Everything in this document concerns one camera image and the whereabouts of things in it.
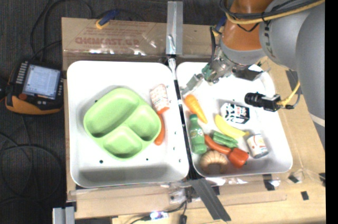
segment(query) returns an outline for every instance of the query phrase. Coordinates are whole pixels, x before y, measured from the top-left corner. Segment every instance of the croissant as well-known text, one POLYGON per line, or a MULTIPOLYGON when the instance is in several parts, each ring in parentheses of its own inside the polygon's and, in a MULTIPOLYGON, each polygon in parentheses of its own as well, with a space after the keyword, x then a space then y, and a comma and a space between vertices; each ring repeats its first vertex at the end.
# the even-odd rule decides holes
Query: croissant
POLYGON ((209 165, 210 164, 219 164, 220 165, 220 173, 226 172, 226 166, 228 164, 228 160, 222 154, 217 151, 208 151, 202 155, 200 159, 200 167, 201 169, 209 174, 209 165))

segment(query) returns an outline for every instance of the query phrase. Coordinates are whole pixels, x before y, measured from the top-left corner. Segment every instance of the green plate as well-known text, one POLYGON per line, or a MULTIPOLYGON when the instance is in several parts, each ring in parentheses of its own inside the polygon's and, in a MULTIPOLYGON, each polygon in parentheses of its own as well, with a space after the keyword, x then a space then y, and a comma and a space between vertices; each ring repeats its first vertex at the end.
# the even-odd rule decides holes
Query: green plate
POLYGON ((119 160, 142 152, 161 130, 153 108, 127 88, 114 89, 100 98, 86 112, 83 124, 89 136, 119 160))

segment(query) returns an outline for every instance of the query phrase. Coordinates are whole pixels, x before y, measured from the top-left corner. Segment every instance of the white can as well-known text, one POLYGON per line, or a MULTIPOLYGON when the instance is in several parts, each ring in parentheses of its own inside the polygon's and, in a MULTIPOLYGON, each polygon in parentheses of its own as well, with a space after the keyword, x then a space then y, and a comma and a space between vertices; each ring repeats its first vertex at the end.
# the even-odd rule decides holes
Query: white can
POLYGON ((247 144, 253 158, 260 158, 269 153, 261 134, 249 136, 247 139, 247 144))

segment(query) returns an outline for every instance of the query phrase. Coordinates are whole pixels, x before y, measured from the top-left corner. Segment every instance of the green bottle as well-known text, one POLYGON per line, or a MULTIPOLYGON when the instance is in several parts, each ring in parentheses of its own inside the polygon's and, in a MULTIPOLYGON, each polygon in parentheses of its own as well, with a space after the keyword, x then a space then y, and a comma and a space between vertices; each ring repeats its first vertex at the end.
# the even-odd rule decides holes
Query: green bottle
POLYGON ((204 154, 206 152, 207 146, 204 141, 203 129, 197 121, 197 115, 192 114, 190 115, 189 119, 189 135, 192 152, 194 154, 204 154))

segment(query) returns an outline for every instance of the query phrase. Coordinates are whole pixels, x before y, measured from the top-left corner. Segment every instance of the toy banana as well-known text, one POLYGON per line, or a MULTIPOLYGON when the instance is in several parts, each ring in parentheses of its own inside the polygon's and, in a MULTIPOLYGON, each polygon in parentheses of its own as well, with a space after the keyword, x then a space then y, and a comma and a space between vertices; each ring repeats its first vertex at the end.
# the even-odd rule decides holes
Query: toy banana
POLYGON ((249 134, 249 132, 244 132, 235 127, 232 127, 219 114, 216 114, 215 116, 215 124, 223 134, 228 135, 232 138, 240 138, 249 134))

